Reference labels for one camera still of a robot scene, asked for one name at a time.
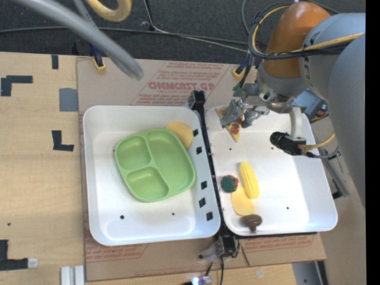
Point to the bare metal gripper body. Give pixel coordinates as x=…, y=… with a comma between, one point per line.
x=277, y=104

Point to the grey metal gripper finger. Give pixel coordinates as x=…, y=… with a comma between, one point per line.
x=251, y=118
x=231, y=113

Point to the toy pizza slice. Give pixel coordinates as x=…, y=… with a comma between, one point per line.
x=234, y=130

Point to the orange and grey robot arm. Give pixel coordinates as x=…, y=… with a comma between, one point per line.
x=335, y=79

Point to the yellow round toy slice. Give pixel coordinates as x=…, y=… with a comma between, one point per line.
x=241, y=205
x=181, y=131

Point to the thin black rod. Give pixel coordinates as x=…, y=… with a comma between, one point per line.
x=212, y=165

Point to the yellow corn cob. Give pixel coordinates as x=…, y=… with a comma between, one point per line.
x=249, y=178

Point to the green and red toy vegetable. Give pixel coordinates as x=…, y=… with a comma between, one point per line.
x=229, y=184

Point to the white plastic tray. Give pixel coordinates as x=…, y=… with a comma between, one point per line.
x=148, y=221
x=285, y=186

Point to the green divided plate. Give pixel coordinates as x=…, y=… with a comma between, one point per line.
x=154, y=165

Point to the brown toy mushroom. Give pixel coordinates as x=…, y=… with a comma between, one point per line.
x=251, y=221

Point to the brown cardboard board red print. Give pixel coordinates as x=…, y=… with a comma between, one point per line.
x=124, y=85

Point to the black cylinder on white bracket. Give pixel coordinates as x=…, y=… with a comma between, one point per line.
x=286, y=142

